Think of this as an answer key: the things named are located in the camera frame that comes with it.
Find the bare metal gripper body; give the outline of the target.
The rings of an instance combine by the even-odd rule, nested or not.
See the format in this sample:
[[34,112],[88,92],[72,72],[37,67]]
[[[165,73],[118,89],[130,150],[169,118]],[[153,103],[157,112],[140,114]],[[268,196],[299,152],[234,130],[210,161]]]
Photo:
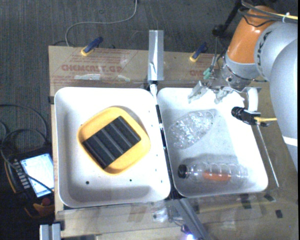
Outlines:
[[213,69],[208,79],[208,87],[214,90],[243,90],[242,80],[228,69]]

